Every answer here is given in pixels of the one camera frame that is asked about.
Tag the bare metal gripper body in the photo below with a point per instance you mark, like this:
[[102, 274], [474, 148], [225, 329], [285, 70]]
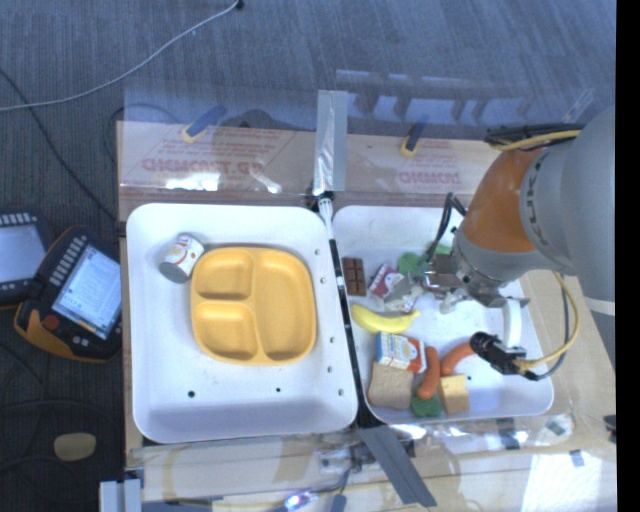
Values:
[[445, 280]]

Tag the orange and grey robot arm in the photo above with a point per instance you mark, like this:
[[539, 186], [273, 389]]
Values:
[[560, 210]]

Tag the green toy lettuce leaf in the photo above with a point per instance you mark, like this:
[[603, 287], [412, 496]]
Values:
[[410, 262]]

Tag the white crumpled packet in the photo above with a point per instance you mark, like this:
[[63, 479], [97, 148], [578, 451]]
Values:
[[406, 299]]

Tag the red and white carton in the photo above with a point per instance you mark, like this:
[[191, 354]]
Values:
[[384, 280]]

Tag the yellow banana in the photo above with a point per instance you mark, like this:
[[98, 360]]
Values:
[[382, 321]]

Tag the orange sausage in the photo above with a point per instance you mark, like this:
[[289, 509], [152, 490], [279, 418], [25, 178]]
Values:
[[430, 375], [455, 359]]

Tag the blue and orange juice carton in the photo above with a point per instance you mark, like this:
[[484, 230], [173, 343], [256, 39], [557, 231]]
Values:
[[400, 351]]

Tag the brown chocolate bar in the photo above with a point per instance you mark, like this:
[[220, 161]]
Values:
[[354, 276]]

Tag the yellow cheese block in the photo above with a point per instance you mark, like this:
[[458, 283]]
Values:
[[454, 394]]

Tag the brown bread slice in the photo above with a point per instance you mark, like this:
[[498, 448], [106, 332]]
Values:
[[390, 386]]

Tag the white plastic tray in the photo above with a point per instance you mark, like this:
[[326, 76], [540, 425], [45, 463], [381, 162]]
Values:
[[480, 395], [165, 350]]

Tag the dark green toy leaf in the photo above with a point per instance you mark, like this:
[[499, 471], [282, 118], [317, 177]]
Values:
[[426, 406]]

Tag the yellow divided plate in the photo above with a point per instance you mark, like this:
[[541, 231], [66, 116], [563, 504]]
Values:
[[252, 305]]

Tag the brown cardboard board red print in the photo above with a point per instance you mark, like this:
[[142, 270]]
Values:
[[210, 170]]

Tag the white can with orange print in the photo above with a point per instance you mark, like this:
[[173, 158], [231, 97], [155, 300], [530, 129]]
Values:
[[181, 257]]

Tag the black cylinder on white bracket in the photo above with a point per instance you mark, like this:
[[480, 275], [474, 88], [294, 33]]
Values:
[[495, 350]]

